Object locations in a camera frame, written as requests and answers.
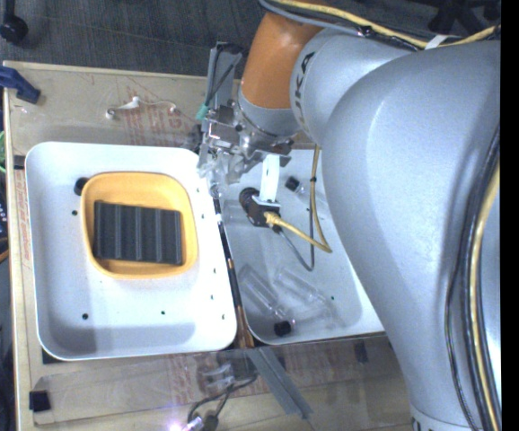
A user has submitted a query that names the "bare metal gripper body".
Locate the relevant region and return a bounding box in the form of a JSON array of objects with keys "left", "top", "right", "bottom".
[{"left": 199, "top": 101, "right": 295, "bottom": 160}]

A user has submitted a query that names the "white plastic hook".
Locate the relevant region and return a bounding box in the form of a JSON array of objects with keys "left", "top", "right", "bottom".
[{"left": 105, "top": 95, "right": 178, "bottom": 119}]

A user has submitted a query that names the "orange plate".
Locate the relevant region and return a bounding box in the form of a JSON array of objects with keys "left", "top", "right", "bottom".
[{"left": 79, "top": 171, "right": 199, "bottom": 280}]

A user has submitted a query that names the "white plastic tray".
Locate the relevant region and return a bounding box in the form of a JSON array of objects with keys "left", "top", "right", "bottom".
[
  {"left": 24, "top": 140, "right": 239, "bottom": 363},
  {"left": 214, "top": 143, "right": 387, "bottom": 347}
]

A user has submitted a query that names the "black ribbed block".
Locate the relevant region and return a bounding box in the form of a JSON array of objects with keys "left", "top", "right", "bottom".
[{"left": 92, "top": 200, "right": 185, "bottom": 268}]

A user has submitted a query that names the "clear plastic bottle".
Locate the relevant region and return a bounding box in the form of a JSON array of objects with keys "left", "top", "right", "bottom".
[
  {"left": 285, "top": 175, "right": 329, "bottom": 211},
  {"left": 236, "top": 262, "right": 295, "bottom": 337},
  {"left": 272, "top": 267, "right": 338, "bottom": 328}
]

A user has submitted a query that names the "black cylinder on white bracket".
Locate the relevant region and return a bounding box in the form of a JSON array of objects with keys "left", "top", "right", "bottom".
[{"left": 238, "top": 154, "right": 284, "bottom": 229}]

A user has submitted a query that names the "brown cardboard board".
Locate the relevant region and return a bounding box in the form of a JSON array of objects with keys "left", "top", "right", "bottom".
[{"left": 1, "top": 59, "right": 416, "bottom": 431}]

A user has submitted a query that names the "thin black and white rod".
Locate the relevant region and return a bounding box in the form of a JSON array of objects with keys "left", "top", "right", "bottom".
[{"left": 211, "top": 194, "right": 255, "bottom": 348}]

